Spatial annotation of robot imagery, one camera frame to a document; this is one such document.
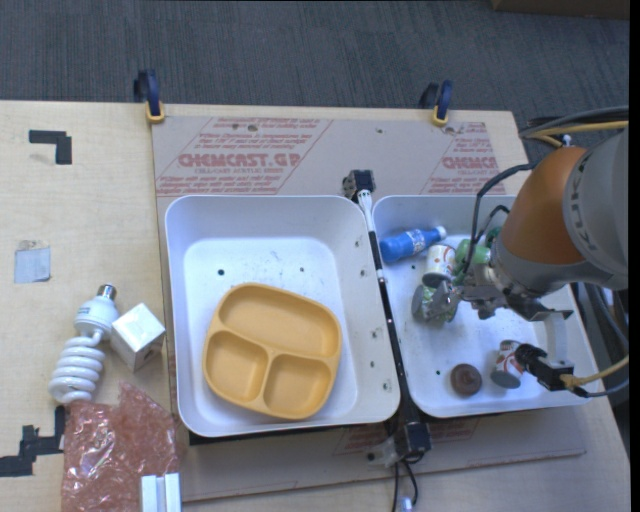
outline water bottle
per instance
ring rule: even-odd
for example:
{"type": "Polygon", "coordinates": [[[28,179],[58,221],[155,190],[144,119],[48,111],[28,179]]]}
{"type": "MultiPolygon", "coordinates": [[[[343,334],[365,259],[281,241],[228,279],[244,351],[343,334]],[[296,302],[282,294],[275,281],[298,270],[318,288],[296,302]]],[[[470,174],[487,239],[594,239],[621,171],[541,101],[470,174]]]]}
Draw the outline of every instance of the water bottle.
{"type": "Polygon", "coordinates": [[[385,263],[393,263],[401,258],[424,251],[431,244],[443,240],[447,231],[443,226],[433,229],[412,229],[380,241],[380,255],[385,263]]]}

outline blue clamp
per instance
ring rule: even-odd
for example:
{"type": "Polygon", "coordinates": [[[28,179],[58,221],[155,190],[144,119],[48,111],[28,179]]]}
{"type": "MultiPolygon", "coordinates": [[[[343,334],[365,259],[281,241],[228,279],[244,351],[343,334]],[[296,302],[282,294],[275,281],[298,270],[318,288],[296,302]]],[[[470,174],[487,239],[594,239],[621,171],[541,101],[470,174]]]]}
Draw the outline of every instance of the blue clamp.
{"type": "Polygon", "coordinates": [[[433,123],[436,126],[444,126],[449,121],[447,110],[451,102],[451,80],[445,80],[442,84],[431,82],[420,97],[421,108],[433,109],[433,123]]]}
{"type": "Polygon", "coordinates": [[[147,120],[150,123],[164,121],[164,106],[160,101],[160,87],[153,69],[138,72],[133,81],[133,95],[138,102],[146,102],[147,120]]]}

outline yellow divided plate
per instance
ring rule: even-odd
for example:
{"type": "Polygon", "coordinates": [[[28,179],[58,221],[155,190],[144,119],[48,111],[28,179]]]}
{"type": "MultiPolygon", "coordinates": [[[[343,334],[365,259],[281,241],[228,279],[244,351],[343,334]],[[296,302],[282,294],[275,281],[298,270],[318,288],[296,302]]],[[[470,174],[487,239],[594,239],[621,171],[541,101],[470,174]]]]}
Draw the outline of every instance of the yellow divided plate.
{"type": "Polygon", "coordinates": [[[335,382],[342,330],[327,307],[259,283],[235,286],[207,331],[209,387],[241,407],[298,420],[320,410],[335,382]]]}

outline wooden table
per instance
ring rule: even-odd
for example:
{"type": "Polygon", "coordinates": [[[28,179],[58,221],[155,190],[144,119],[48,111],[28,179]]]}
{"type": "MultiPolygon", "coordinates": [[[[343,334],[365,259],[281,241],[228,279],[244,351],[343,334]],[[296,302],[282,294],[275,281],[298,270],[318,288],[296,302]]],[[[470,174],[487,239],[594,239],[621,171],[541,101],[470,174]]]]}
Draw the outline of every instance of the wooden table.
{"type": "MultiPolygon", "coordinates": [[[[332,119],[429,119],[426,111],[165,105],[168,115],[250,115],[332,119]]],[[[526,161],[508,112],[451,112],[482,121],[501,169],[526,161]]],[[[23,425],[53,433],[55,402],[47,383],[76,309],[100,285],[114,283],[121,312],[144,302],[163,318],[151,130],[141,104],[0,102],[0,456],[15,455],[23,425]],[[56,165],[54,148],[30,144],[29,130],[66,131],[73,164],[56,165]],[[47,281],[14,283],[24,241],[48,246],[47,281]]],[[[519,182],[509,184],[517,190],[519,182]]],[[[119,380],[170,408],[166,357],[132,374],[111,351],[95,401],[117,403],[119,380]]],[[[594,399],[575,409],[586,453],[419,475],[416,510],[628,511],[630,464],[611,408],[594,399]]],[[[0,479],[3,510],[60,507],[62,455],[39,456],[34,475],[0,479]]],[[[403,488],[409,489],[406,482],[403,488]]],[[[286,493],[189,503],[185,510],[388,510],[391,480],[344,483],[286,493]]]]}

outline brown round object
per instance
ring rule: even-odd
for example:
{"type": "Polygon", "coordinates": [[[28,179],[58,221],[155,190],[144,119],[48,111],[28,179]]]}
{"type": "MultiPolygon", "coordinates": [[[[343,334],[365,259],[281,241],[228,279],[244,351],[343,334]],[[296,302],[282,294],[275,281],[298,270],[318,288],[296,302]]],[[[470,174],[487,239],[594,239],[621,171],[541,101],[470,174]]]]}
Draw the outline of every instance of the brown round object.
{"type": "Polygon", "coordinates": [[[462,363],[451,370],[451,385],[461,395],[475,395],[482,386],[482,375],[475,366],[462,363]]]}

